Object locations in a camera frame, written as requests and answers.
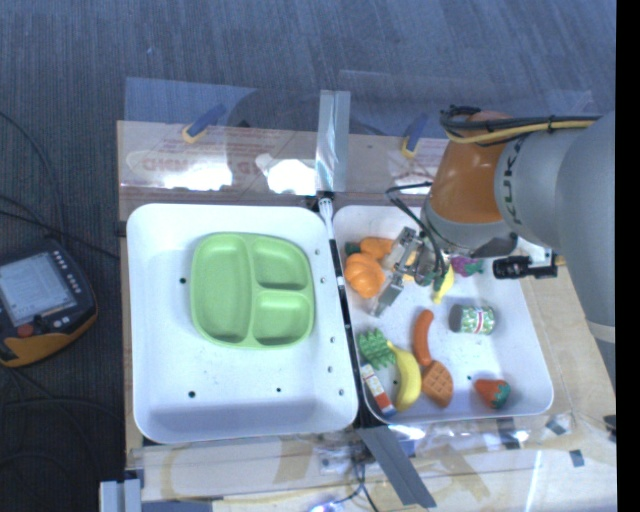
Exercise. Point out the red strawberry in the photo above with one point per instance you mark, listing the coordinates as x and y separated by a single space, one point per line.
492 392

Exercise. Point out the orange pumpkin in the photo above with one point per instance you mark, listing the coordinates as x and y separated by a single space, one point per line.
364 276

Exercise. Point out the green divided plate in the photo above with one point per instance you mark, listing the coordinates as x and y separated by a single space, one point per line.
225 290

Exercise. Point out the white plastic tray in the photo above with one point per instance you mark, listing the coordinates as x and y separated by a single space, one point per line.
480 355
230 390

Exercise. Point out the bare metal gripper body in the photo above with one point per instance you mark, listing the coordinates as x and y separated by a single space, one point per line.
426 262

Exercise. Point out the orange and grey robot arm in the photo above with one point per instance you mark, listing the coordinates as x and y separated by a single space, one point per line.
550 190

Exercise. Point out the black block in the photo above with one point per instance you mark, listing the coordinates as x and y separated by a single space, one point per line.
359 455

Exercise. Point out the green broccoli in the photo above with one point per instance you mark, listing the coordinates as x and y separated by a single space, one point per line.
375 349

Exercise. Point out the orange carrot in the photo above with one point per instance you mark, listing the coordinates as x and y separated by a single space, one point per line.
375 246

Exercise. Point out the purple grapes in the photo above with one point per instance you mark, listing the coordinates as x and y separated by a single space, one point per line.
465 265

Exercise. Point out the small yellow and green vegetable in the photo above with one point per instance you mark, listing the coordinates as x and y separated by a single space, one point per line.
444 287

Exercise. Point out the yellow banana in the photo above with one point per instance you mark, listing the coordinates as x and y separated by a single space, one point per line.
409 380

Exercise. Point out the green can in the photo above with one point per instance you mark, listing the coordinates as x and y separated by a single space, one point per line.
472 320

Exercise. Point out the brown waffle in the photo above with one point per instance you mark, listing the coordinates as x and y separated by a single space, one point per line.
438 385

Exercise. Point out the orange sausage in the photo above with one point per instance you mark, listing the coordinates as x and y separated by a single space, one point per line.
423 335

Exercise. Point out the black cylinder on white bracket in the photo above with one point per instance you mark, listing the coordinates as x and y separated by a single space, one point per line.
515 267

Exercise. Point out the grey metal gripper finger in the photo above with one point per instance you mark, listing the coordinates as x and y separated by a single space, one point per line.
389 295
406 242

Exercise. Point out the white and orange carton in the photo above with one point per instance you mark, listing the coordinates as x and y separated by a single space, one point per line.
376 390

